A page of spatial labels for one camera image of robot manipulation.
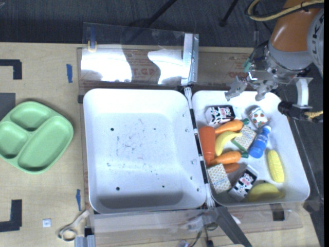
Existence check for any small orange carrot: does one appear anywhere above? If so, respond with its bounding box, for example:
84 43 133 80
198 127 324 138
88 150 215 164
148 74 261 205
223 162 241 174

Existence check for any white carton with red fruit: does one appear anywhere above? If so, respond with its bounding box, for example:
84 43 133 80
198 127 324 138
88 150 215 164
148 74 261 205
247 106 269 130

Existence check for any green divided plate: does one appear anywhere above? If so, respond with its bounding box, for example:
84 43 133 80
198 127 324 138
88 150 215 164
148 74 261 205
0 100 75 175

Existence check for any yellow corn cob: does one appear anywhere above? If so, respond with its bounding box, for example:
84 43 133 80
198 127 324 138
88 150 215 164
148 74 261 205
267 149 286 184

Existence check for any black cylinder on white bracket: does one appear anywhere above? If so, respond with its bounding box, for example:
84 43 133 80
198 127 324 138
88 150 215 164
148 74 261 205
277 77 314 121

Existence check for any blue bottle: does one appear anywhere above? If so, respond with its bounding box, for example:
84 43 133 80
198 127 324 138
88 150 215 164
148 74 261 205
248 125 272 159

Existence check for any beige strap loop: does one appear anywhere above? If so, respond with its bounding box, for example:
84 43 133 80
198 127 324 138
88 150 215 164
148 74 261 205
57 209 91 242

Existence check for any black and white cow carton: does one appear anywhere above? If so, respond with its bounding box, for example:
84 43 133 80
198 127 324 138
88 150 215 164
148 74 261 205
205 104 236 126
228 164 259 202

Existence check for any white plastic tray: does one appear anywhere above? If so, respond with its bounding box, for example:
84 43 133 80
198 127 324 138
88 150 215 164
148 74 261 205
191 89 311 207
82 87 207 214

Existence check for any tan and green patterned carton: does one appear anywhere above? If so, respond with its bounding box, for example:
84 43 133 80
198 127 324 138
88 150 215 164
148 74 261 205
232 125 258 153

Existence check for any yellow banana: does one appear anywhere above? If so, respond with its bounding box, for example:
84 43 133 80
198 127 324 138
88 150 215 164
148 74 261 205
246 180 285 203
214 130 244 157

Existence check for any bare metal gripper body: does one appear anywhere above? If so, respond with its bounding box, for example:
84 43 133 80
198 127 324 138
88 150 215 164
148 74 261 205
247 44 301 87

